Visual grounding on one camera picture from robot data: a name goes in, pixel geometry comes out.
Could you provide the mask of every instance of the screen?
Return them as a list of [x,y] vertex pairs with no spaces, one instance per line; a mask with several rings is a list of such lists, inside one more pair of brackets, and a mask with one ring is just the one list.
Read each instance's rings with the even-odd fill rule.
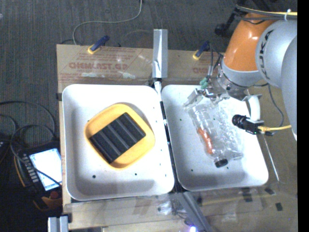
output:
[[[55,181],[62,182],[61,156],[56,148],[35,153],[29,157],[36,169],[52,177]],[[39,172],[38,175],[46,191],[59,186],[47,176]]]

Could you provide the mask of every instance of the yellow object with black center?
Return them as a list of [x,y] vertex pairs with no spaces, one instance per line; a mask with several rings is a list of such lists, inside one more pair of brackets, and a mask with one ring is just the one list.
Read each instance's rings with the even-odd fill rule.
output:
[[108,166],[122,170],[142,158],[155,145],[148,124],[128,105],[114,104],[90,119],[84,136]]

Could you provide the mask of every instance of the tray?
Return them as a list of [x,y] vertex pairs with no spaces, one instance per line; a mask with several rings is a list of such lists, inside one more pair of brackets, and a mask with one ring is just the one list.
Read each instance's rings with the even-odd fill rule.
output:
[[[192,85],[168,85],[162,90],[171,146],[178,180],[189,191],[241,188],[263,185],[268,180],[267,166],[256,135],[233,127],[241,138],[243,157],[216,168],[206,156],[193,122],[182,105],[195,88]],[[227,108],[228,117],[234,114],[249,116],[245,102],[230,98],[219,103]]]
[[[66,182],[70,196],[78,201],[160,195],[174,186],[169,149],[156,91],[147,86],[80,85],[62,94],[66,151]],[[84,138],[88,120],[105,108],[123,103],[150,126],[155,145],[140,160],[114,170],[98,156]]]

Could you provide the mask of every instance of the black connector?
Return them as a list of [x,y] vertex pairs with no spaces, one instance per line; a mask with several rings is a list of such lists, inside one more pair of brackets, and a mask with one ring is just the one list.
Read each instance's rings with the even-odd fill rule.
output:
[[248,117],[242,115],[234,115],[232,118],[232,123],[238,128],[244,129],[246,132],[253,135],[261,134],[258,127],[264,124],[262,120],[252,121]]

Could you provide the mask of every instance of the transparent bottle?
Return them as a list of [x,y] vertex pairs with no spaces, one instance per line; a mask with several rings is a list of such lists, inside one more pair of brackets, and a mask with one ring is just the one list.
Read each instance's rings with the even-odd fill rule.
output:
[[224,142],[221,140],[213,118],[210,116],[210,110],[214,109],[205,104],[192,106],[187,110],[193,124],[197,130],[204,150],[217,168],[228,164],[228,152]]

